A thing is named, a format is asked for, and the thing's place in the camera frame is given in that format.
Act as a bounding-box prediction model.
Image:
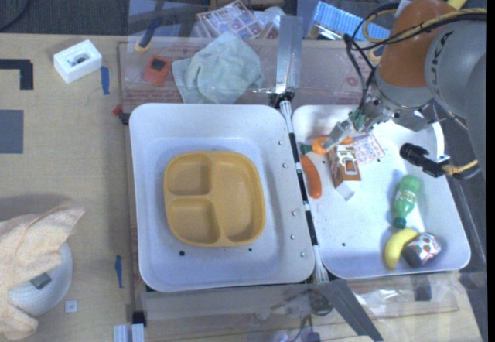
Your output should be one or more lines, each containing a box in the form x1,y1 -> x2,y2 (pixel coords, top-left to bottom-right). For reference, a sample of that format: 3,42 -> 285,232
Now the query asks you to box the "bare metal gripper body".
346,99 -> 401,132

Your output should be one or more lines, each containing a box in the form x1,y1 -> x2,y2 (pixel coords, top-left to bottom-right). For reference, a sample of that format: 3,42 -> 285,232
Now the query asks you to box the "orange and white carton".
328,144 -> 363,201

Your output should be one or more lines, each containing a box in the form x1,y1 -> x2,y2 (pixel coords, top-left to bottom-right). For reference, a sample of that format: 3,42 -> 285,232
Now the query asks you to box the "thin black and white rod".
278,99 -> 330,284

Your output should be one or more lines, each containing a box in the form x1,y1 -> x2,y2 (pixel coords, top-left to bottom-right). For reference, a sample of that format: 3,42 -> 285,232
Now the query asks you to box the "orange carrot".
299,142 -> 323,200

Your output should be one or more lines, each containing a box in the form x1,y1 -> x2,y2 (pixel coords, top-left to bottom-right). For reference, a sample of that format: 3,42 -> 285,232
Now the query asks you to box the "green plastic bottle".
390,174 -> 423,230

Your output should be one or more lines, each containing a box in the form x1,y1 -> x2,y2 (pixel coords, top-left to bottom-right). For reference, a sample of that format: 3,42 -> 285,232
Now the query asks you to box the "white plastic tray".
291,104 -> 473,281
128,102 -> 316,293

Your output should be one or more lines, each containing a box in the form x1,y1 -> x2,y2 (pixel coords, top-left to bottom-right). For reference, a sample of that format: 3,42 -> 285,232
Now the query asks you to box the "yellow divided plate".
162,150 -> 268,248

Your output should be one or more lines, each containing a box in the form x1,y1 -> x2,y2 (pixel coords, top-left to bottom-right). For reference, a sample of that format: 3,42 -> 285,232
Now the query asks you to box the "yellow banana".
383,227 -> 421,271

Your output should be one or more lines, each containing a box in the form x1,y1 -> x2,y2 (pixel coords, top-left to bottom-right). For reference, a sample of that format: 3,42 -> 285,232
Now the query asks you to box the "pale green cloth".
170,31 -> 265,105

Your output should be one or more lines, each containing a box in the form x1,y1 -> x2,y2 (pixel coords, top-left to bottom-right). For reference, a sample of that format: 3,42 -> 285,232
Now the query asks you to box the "small orange device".
140,54 -> 172,87

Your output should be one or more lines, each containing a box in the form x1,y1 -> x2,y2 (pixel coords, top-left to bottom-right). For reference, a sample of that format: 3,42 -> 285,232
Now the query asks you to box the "white foam box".
53,39 -> 104,85

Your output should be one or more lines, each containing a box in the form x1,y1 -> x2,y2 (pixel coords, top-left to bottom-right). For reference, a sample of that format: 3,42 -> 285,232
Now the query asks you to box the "pale yellow towel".
0,205 -> 87,341

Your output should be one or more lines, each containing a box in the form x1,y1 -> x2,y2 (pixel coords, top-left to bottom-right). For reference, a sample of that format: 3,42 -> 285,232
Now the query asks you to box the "white round bowl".
7,241 -> 74,319

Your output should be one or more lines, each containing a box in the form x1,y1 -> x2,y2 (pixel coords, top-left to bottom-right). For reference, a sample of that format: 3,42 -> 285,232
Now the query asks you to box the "black cylinder on white bracket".
399,119 -> 452,179

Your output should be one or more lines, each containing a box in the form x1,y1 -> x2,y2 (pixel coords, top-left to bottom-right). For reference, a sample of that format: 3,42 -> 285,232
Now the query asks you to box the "yellow and blue handled tool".
134,16 -> 164,54

